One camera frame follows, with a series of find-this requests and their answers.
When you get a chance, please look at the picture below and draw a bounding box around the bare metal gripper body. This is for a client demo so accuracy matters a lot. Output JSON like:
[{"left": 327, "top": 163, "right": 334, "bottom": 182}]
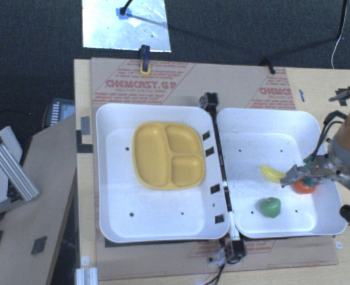
[{"left": 302, "top": 154, "right": 350, "bottom": 193}]

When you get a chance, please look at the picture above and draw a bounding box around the orange tomato with green stem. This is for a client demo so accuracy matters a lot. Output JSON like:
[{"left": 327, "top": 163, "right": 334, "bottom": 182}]
[{"left": 293, "top": 176, "right": 316, "bottom": 195}]

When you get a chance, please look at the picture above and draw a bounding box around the yellow banana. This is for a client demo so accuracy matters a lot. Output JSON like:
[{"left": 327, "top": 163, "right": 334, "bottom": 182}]
[{"left": 260, "top": 164, "right": 287, "bottom": 184}]

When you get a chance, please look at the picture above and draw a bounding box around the green bell pepper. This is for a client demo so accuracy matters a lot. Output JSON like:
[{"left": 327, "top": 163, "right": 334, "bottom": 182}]
[{"left": 258, "top": 197, "right": 282, "bottom": 219}]

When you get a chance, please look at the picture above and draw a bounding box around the white plastic tray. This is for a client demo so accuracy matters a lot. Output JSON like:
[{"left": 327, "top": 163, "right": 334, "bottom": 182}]
[
  {"left": 216, "top": 107, "right": 348, "bottom": 240},
  {"left": 95, "top": 103, "right": 231, "bottom": 244}
]

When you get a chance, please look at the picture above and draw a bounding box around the thin black and white rod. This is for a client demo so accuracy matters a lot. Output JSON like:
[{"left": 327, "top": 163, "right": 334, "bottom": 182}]
[{"left": 209, "top": 104, "right": 239, "bottom": 240}]

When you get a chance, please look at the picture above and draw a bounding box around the yellow divided plate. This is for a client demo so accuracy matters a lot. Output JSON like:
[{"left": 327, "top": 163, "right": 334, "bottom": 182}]
[{"left": 131, "top": 121, "right": 207, "bottom": 191}]

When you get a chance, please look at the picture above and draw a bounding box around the brown cardboard board red print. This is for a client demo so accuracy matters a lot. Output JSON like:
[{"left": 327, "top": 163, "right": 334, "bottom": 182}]
[{"left": 90, "top": 57, "right": 339, "bottom": 281}]

